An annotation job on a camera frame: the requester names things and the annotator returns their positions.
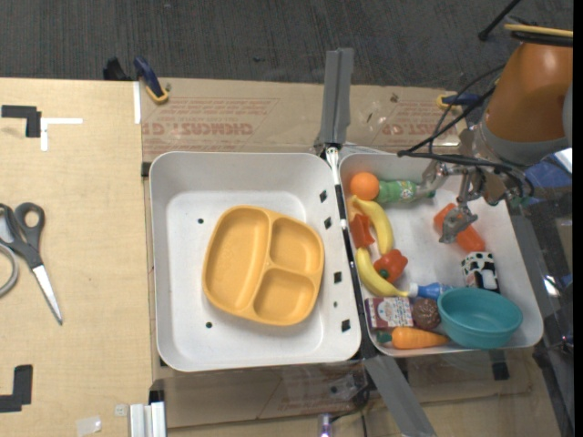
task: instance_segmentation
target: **orange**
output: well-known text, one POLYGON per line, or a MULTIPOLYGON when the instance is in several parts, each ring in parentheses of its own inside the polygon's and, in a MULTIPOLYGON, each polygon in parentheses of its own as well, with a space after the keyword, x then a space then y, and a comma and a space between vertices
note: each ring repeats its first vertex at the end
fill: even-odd
POLYGON ((357 173, 350 180, 350 192, 358 199, 373 200, 379 194, 379 178, 367 171, 357 173))

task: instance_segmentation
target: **silver scissors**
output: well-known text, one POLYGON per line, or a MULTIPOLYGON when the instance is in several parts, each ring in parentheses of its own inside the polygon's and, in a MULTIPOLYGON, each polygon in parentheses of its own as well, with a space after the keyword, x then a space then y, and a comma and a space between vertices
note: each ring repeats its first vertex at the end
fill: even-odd
POLYGON ((28 267, 35 274, 36 280, 40 285, 46 302, 53 311, 59 324, 63 324, 63 316, 56 304, 55 293, 46 273, 45 264, 39 254, 40 234, 45 225, 45 212, 43 208, 32 202, 24 202, 15 210, 12 210, 6 204, 0 204, 0 217, 4 215, 10 240, 6 236, 0 236, 0 243, 4 244, 16 254, 22 256, 28 267), (26 223, 26 215, 32 212, 36 214, 38 220, 35 225, 26 223))

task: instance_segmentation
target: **wooden surface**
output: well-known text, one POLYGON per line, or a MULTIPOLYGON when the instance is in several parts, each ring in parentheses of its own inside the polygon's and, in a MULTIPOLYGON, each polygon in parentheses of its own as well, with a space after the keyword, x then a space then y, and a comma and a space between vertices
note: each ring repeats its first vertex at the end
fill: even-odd
POLYGON ((151 384, 141 135, 131 83, 1 79, 2 105, 36 106, 49 150, 25 137, 25 121, 0 118, 0 202, 43 207, 41 255, 63 326, 32 272, 0 299, 0 395, 13 370, 34 368, 32 403, 0 413, 0 435, 75 436, 99 415, 102 435, 127 434, 119 403, 146 402, 151 384))
MULTIPOLYGON (((32 403, 21 412, 0 413, 0 435, 75 436, 77 420, 98 415, 98 435, 126 436, 127 418, 114 409, 147 402, 152 383, 146 188, 132 84, 0 79, 0 92, 2 105, 36 106, 43 117, 83 118, 83 125, 49 127, 47 152, 39 139, 25 137, 24 119, 0 118, 0 202, 16 207, 33 201, 45 209, 41 252, 64 317, 59 326, 20 260, 19 281, 0 299, 0 395, 11 394, 15 366, 32 364, 32 403)), ((504 384, 490 382, 488 393, 473 394, 482 382, 467 381, 459 383, 463 393, 456 399, 455 383, 432 381, 429 367, 410 370, 410 380, 417 381, 419 399, 442 437, 559 436, 530 354, 513 352, 509 364, 520 373, 504 384)), ((371 437, 400 435, 382 404, 367 408, 364 419, 371 437)), ((310 436, 316 425, 316 417, 306 416, 173 429, 169 435, 310 436)), ((360 414, 334 424, 335 437, 361 435, 360 414)))

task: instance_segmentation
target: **orange divided plate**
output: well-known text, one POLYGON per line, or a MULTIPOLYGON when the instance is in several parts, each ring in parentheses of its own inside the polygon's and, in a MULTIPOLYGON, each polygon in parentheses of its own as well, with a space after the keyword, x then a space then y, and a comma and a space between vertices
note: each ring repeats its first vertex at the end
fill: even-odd
POLYGON ((322 240, 312 227, 266 208, 236 206, 210 237, 202 288, 221 310, 292 325, 312 312, 323 265, 322 240))

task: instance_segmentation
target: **black scissors handle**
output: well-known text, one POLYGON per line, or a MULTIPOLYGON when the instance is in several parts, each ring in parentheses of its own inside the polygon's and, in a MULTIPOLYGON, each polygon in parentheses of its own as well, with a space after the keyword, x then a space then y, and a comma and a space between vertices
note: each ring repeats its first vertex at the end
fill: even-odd
POLYGON ((41 260, 38 251, 40 233, 45 225, 44 210, 37 204, 25 202, 18 206, 16 210, 12 210, 6 204, 0 204, 0 213, 4 213, 8 230, 12 236, 11 241, 0 238, 0 242, 25 258, 31 269, 42 265, 43 260, 41 260), (37 214, 38 221, 35 225, 26 223, 26 214, 28 212, 37 214))

